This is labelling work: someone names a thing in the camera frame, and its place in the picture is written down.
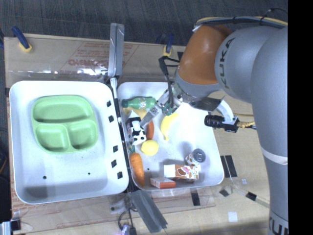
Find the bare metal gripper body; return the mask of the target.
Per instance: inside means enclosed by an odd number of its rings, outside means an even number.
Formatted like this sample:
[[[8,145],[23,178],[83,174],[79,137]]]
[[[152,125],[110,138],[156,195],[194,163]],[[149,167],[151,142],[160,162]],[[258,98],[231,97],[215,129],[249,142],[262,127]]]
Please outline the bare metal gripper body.
[[[178,83],[172,83],[168,86],[162,96],[156,101],[156,112],[166,116],[174,113],[182,103],[191,103],[196,98],[186,93]]]

